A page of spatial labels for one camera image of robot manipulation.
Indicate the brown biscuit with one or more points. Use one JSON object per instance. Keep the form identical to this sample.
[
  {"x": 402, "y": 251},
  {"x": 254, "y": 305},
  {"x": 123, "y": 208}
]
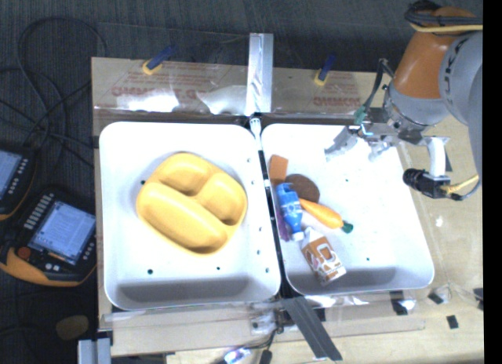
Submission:
[{"x": 304, "y": 186}]

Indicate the blue plastic bottle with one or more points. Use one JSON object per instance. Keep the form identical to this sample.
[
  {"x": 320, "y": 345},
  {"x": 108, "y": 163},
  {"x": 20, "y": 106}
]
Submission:
[{"x": 289, "y": 207}]

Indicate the orange carrot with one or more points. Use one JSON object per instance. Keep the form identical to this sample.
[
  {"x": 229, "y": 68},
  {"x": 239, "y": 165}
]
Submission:
[{"x": 321, "y": 213}]

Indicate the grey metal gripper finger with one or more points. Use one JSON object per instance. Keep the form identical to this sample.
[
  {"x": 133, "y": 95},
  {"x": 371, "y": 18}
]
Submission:
[
  {"x": 340, "y": 144},
  {"x": 379, "y": 150}
]

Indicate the brown cardboard board, red print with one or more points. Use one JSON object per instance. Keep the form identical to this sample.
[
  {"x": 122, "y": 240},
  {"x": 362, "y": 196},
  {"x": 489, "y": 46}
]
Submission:
[{"x": 302, "y": 88}]

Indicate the orange bread slice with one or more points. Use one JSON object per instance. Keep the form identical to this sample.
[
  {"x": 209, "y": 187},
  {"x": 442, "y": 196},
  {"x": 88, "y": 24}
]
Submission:
[{"x": 277, "y": 168}]

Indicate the black cylinder on white bracket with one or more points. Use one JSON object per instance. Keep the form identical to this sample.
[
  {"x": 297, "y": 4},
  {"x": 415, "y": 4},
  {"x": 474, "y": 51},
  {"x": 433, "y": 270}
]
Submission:
[{"x": 425, "y": 181}]

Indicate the yellow divided plate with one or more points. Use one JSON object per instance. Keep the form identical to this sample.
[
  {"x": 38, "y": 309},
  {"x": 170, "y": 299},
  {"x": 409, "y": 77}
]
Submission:
[{"x": 184, "y": 213}]

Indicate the white plastic tray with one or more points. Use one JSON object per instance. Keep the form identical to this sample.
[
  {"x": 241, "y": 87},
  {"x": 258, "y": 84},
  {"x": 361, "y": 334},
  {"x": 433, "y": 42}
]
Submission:
[
  {"x": 376, "y": 213},
  {"x": 129, "y": 237}
]

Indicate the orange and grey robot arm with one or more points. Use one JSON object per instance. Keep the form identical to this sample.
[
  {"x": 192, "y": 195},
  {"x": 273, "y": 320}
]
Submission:
[{"x": 425, "y": 64}]

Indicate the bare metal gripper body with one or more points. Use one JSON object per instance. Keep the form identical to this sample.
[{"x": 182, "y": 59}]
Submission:
[{"x": 386, "y": 127}]

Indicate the orange and white carton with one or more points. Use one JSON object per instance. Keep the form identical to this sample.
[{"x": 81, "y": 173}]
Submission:
[{"x": 323, "y": 258}]

